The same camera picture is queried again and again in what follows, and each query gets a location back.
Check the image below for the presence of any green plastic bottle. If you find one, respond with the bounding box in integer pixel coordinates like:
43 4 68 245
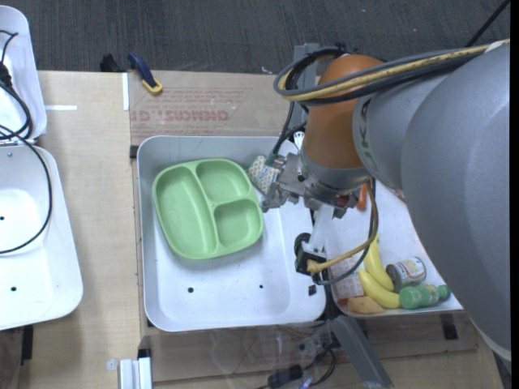
398 283 452 311

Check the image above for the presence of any white and orange packet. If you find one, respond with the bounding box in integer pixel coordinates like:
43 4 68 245
329 254 367 301

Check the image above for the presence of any orange pizza slice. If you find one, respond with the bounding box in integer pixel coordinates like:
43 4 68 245
346 295 385 315

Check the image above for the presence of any small can with white label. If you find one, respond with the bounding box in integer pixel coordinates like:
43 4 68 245
385 256 427 293

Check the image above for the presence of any white and yellow packet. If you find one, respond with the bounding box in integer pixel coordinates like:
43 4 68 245
247 155 281 196

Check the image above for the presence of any yellow banana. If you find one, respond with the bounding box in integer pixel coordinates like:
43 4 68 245
362 233 396 293
357 269 402 310

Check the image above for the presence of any black cylinder on white bracket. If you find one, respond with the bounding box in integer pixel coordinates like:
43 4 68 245
294 205 336 278

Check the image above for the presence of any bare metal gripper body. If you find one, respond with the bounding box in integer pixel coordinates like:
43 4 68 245
277 152 365 220

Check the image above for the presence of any white plastic tray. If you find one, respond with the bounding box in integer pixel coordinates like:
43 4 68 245
136 135 328 333
324 178 465 320

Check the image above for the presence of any brown cardboard board red print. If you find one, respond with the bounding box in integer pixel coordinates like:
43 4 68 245
128 70 480 383

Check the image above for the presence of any green divided plate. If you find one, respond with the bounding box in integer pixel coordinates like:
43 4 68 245
152 157 265 261

